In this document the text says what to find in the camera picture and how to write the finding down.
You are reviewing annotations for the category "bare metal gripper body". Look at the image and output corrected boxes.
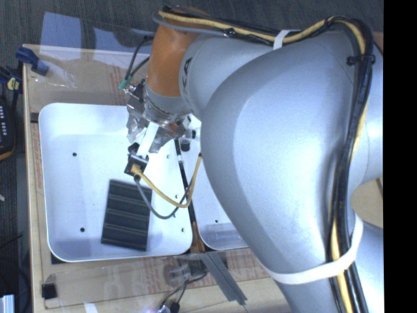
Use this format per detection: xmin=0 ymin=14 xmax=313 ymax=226
xmin=124 ymin=79 xmax=192 ymax=140

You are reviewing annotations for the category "thin black and white rod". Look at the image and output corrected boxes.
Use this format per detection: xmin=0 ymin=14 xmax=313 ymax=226
xmin=173 ymin=138 xmax=206 ymax=254

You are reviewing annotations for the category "white plastic tray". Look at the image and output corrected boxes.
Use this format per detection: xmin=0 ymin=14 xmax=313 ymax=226
xmin=178 ymin=115 xmax=250 ymax=251
xmin=38 ymin=102 xmax=193 ymax=263

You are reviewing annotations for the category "dark grey ribbed rectangular pad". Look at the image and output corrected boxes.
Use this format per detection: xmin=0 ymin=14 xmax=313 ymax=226
xmin=100 ymin=179 xmax=154 ymax=252

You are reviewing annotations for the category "brown cardboard board red print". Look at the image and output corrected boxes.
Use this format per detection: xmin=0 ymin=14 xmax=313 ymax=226
xmin=29 ymin=52 xmax=278 ymax=306

